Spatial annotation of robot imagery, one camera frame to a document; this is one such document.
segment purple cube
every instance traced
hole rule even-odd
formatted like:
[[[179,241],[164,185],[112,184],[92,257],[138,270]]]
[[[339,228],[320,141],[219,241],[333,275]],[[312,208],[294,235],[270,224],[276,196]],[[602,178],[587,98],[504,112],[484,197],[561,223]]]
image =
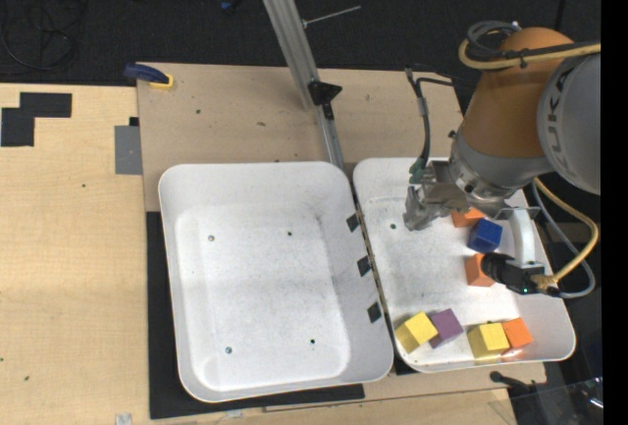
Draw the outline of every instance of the purple cube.
[[[502,227],[499,224],[488,219],[480,219],[469,232],[467,247],[482,254],[493,252],[499,247],[501,231]]]
[[[435,313],[434,315],[429,315],[429,318],[439,332],[430,340],[432,348],[451,342],[455,337],[464,332],[464,329],[462,329],[462,326],[451,308]]]

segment black clamp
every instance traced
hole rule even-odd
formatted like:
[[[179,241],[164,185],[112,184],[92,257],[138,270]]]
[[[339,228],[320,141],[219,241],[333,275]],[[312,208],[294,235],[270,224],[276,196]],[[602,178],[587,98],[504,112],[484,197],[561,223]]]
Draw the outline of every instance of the black clamp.
[[[333,120],[332,100],[342,91],[342,87],[337,84],[323,83],[322,81],[311,81],[307,85],[307,89],[310,91],[314,105],[323,106],[325,118]]]

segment empty white tray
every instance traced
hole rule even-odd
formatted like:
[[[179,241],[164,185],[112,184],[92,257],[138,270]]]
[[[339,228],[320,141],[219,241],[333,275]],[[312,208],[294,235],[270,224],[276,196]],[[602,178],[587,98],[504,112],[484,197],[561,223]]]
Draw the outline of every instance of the empty white tray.
[[[358,265],[367,250],[340,169],[179,165],[159,196],[179,372],[193,397],[250,398],[390,371],[393,343],[373,273]]]
[[[429,228],[410,232],[403,225],[408,169],[415,158],[374,158],[360,162],[353,182],[380,277],[383,298],[396,328],[419,311],[428,315],[451,308],[465,330],[447,345],[427,343],[412,352],[395,341],[399,356],[422,372],[463,369],[475,365],[509,362],[556,361],[571,355],[575,334],[564,301],[544,294],[520,295],[502,284],[490,288],[467,284],[464,260],[475,251],[467,247],[469,229],[456,228],[450,217],[435,220]],[[526,206],[521,191],[508,200]],[[512,231],[498,222],[503,233],[498,252],[514,254]],[[545,251],[535,229],[537,261],[551,273]],[[521,317],[534,341],[518,355],[477,361],[466,332],[487,322]]]

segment blue cube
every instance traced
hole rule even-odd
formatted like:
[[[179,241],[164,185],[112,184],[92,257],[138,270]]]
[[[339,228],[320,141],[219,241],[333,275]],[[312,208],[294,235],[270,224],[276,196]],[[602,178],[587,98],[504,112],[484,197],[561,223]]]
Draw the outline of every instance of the blue cube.
[[[467,247],[483,254],[493,252],[499,247],[501,231],[502,227],[499,224],[488,219],[480,219],[471,228]]]

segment orange block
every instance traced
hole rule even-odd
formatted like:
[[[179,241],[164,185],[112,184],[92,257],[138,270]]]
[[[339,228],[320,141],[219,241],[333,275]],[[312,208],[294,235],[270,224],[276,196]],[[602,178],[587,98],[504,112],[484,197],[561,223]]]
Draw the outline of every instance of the orange block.
[[[453,225],[456,228],[466,228],[469,226],[473,226],[480,219],[483,219],[485,217],[487,216],[475,207],[471,207],[464,214],[462,212],[458,212],[457,210],[451,212],[451,220],[453,221]]]
[[[528,331],[528,326],[521,317],[502,322],[501,326],[506,334],[510,348],[503,351],[502,356],[515,355],[519,353],[525,345],[529,345],[534,338]]]
[[[483,257],[484,254],[476,252],[464,262],[464,270],[467,273],[467,284],[469,284],[469,286],[489,288],[495,283],[495,281],[480,268]]]

